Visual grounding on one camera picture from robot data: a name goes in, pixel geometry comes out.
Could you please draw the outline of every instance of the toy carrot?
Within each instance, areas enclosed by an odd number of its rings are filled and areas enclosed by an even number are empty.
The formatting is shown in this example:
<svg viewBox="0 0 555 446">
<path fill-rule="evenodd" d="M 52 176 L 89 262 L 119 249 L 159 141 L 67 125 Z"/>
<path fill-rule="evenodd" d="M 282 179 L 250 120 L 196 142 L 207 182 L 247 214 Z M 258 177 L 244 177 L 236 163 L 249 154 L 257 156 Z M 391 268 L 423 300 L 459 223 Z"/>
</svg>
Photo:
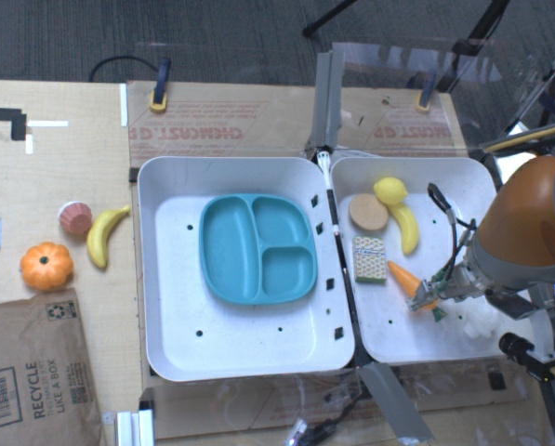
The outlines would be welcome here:
<svg viewBox="0 0 555 446">
<path fill-rule="evenodd" d="M 392 261 L 387 261 L 387 266 L 389 266 L 389 270 L 392 273 L 393 277 L 397 280 L 399 285 L 401 285 L 404 292 L 407 294 L 408 297 L 413 297 L 416 295 L 417 288 L 419 287 L 421 281 L 414 276 L 411 272 L 406 269 L 403 269 L 401 266 L 393 263 Z M 436 306 L 437 301 L 432 301 L 426 306 L 421 308 L 430 309 L 432 314 L 434 315 L 434 319 L 438 322 L 442 319 L 446 312 L 444 312 L 441 308 Z"/>
</svg>

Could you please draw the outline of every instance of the pink toy fruit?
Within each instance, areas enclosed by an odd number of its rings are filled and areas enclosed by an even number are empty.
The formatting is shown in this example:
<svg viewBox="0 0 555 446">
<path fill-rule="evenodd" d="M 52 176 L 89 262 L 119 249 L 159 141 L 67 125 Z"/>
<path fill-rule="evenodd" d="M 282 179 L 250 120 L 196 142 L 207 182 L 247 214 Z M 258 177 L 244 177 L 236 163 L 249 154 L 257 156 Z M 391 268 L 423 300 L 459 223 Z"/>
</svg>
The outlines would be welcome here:
<svg viewBox="0 0 555 446">
<path fill-rule="evenodd" d="M 60 225 L 69 233 L 83 234 L 91 228 L 91 209 L 81 202 L 68 202 L 58 213 Z"/>
</svg>

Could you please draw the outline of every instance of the gray carpet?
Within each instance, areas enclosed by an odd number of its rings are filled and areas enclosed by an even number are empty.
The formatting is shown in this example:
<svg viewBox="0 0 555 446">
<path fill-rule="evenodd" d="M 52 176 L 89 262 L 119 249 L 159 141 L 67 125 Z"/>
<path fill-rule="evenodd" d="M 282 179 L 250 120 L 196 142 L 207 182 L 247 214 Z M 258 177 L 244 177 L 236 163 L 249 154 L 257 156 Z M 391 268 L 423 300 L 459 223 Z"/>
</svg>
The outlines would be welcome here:
<svg viewBox="0 0 555 446">
<path fill-rule="evenodd" d="M 311 38 L 302 36 L 341 1 L 0 0 L 0 79 L 87 81 L 101 60 L 131 55 L 153 65 L 171 58 L 173 81 L 314 85 L 317 54 L 350 42 L 378 45 L 382 61 L 401 51 L 401 63 L 347 70 L 344 85 L 406 87 L 416 68 L 425 69 L 411 58 L 430 53 L 441 63 L 491 2 L 358 0 Z M 510 0 L 474 63 L 488 76 L 497 71 L 497 78 L 461 80 L 452 91 L 469 143 L 506 127 L 553 60 L 555 0 Z M 94 77 L 135 79 L 154 80 L 155 73 L 117 60 Z M 525 122 L 537 127 L 538 121 L 534 108 Z"/>
</svg>

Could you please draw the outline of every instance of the blue plate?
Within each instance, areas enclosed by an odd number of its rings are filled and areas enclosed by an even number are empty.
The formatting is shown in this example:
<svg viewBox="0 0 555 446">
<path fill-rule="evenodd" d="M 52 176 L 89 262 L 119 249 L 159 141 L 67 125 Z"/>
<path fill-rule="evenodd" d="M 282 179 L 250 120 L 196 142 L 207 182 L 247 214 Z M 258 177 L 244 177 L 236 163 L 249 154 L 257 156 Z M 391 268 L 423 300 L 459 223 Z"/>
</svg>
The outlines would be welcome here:
<svg viewBox="0 0 555 446">
<path fill-rule="evenodd" d="M 304 212 L 274 195 L 223 195 L 201 214 L 201 266 L 209 289 L 234 304 L 289 302 L 316 282 L 316 250 Z"/>
</svg>

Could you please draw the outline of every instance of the blue clamp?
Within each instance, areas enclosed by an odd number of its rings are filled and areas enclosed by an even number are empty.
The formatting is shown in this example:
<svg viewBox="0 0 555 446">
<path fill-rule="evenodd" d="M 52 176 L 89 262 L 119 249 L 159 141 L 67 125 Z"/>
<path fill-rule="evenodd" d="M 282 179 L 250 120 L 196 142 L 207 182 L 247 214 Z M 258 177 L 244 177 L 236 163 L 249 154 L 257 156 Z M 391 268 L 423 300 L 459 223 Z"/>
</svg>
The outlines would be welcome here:
<svg viewBox="0 0 555 446">
<path fill-rule="evenodd" d="M 432 92 L 434 91 L 434 84 L 436 83 L 436 72 L 430 70 L 422 86 L 422 90 L 417 93 L 416 97 L 416 109 L 420 112 L 429 111 L 429 102 L 432 98 Z"/>
<path fill-rule="evenodd" d="M 157 85 L 151 92 L 149 100 L 149 109 L 152 112 L 165 112 L 167 108 L 167 94 L 165 92 L 165 83 L 169 77 L 169 69 L 171 61 L 169 58 L 162 58 L 159 63 L 159 71 L 157 73 Z"/>
</svg>

